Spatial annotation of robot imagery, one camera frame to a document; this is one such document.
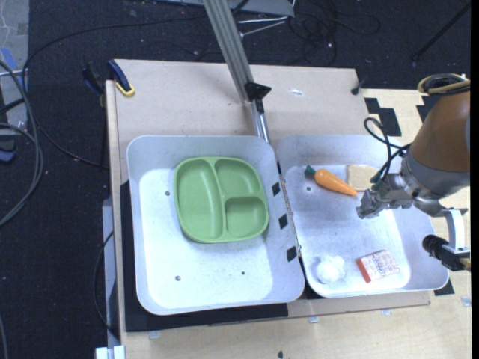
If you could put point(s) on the pale brown flat board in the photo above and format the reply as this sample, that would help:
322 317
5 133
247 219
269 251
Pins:
194 99

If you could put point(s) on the black cylinder on white bracket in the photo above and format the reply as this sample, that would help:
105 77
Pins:
447 251

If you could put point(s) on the green divided plate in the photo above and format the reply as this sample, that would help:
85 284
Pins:
221 200

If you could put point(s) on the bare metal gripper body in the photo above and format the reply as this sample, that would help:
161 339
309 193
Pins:
394 191

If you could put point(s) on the white plastic tray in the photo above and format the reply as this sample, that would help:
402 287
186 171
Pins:
337 230
209 275

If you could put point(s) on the orange carrot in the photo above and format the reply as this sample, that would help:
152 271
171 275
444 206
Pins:
331 181

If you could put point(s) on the beige bread slice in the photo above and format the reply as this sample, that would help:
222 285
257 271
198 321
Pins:
360 176

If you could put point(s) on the red and white carton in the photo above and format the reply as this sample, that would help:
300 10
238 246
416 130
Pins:
378 266

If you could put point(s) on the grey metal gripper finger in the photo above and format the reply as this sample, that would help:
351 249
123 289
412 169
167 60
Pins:
363 205
378 208

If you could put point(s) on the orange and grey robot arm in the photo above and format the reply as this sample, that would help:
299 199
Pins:
445 140

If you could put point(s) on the white lumpy ball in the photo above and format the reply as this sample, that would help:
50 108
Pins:
330 269

